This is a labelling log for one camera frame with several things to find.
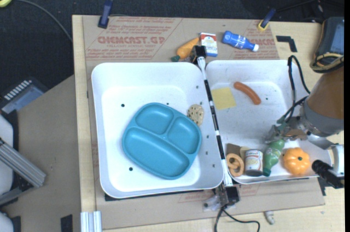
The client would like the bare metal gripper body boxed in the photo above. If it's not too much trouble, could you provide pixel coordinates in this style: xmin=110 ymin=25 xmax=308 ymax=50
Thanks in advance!
xmin=275 ymin=115 xmax=319 ymax=141

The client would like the green bottle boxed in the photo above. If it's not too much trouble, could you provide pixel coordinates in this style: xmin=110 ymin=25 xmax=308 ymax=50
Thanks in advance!
xmin=262 ymin=138 xmax=286 ymax=177

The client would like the orange pumpkin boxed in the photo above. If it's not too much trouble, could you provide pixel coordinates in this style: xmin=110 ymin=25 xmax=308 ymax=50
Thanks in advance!
xmin=282 ymin=147 xmax=311 ymax=176

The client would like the white plastic tray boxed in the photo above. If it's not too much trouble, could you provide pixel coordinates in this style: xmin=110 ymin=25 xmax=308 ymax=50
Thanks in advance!
xmin=204 ymin=59 xmax=333 ymax=185
xmin=90 ymin=61 xmax=226 ymax=200

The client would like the small white labelled can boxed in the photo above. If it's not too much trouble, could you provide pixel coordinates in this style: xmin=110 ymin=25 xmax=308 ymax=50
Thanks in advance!
xmin=243 ymin=149 xmax=264 ymax=177

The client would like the brown bread slice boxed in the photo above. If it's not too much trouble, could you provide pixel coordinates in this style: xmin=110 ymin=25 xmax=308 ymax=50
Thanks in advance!
xmin=226 ymin=143 xmax=242 ymax=156

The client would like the tan pretzel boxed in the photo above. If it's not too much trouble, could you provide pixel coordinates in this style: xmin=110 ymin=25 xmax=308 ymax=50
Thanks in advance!
xmin=225 ymin=152 xmax=245 ymax=178

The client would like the orange sausage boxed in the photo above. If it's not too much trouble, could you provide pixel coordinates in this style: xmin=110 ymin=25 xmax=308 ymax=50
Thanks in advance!
xmin=232 ymin=81 xmax=262 ymax=106

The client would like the yellow cheese slice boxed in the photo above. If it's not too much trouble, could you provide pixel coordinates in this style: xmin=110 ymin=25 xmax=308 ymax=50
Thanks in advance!
xmin=210 ymin=86 xmax=237 ymax=111

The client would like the thin black and white rod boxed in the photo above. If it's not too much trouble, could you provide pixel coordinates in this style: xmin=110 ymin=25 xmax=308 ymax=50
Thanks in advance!
xmin=196 ymin=56 xmax=234 ymax=187

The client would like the tan chocolate chip biscuit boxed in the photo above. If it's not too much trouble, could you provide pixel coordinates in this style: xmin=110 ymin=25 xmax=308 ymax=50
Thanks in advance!
xmin=186 ymin=103 xmax=205 ymax=126

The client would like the blue bottle white cap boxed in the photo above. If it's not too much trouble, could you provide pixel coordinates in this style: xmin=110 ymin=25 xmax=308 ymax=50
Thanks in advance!
xmin=221 ymin=30 xmax=260 ymax=53

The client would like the blue divided plate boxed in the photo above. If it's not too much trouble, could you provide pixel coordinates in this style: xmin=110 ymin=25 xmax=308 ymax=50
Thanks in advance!
xmin=121 ymin=102 xmax=203 ymax=181

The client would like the white and orange carton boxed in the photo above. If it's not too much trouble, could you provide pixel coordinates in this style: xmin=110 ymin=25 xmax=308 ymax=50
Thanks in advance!
xmin=198 ymin=31 xmax=219 ymax=58

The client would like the orange carrot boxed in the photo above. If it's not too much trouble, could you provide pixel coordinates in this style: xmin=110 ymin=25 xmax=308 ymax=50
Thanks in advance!
xmin=171 ymin=37 xmax=201 ymax=63

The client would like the brown cardboard board red print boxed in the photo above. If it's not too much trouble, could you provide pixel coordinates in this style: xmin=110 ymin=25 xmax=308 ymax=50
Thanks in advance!
xmin=81 ymin=15 xmax=326 ymax=230

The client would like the black cylinder on white bracket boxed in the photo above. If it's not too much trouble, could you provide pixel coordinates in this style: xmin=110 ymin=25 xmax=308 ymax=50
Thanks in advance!
xmin=306 ymin=134 xmax=345 ymax=189

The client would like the black block with thin wires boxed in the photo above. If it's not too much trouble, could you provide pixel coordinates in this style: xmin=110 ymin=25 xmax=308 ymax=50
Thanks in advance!
xmin=225 ymin=185 xmax=241 ymax=205
xmin=192 ymin=45 xmax=207 ymax=59

